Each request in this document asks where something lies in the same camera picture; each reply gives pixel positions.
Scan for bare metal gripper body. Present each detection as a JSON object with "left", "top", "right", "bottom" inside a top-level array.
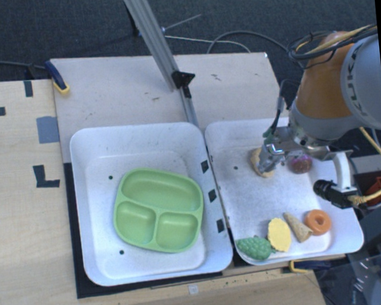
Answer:
[{"left": 265, "top": 121, "right": 331, "bottom": 165}]

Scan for tan biscuit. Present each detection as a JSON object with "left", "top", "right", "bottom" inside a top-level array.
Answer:
[{"left": 248, "top": 145, "right": 277, "bottom": 180}]

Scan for pink sprinkled doughnut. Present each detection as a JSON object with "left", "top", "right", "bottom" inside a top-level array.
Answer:
[{"left": 285, "top": 151, "right": 315, "bottom": 176}]

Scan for white plastic tray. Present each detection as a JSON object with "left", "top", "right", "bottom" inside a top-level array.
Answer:
[
  {"left": 68, "top": 114, "right": 236, "bottom": 290},
  {"left": 203, "top": 106, "right": 367, "bottom": 271}
]

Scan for tan ice cream cone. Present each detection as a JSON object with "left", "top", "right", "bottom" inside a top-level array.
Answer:
[{"left": 281, "top": 209, "right": 315, "bottom": 245}]

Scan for yellow pineapple slice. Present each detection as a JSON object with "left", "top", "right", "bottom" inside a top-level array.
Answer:
[{"left": 265, "top": 216, "right": 294, "bottom": 255}]

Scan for orange doughnut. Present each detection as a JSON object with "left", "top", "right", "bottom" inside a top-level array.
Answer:
[{"left": 302, "top": 207, "right": 333, "bottom": 238}]

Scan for green grapes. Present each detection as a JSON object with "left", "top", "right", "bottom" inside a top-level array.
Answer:
[{"left": 236, "top": 234, "right": 277, "bottom": 264}]

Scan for green divided plate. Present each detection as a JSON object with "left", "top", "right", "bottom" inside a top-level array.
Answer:
[{"left": 107, "top": 161, "right": 210, "bottom": 260}]

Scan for black cylinder on white bracket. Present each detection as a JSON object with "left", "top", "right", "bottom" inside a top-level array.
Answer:
[{"left": 308, "top": 149, "right": 361, "bottom": 213}]

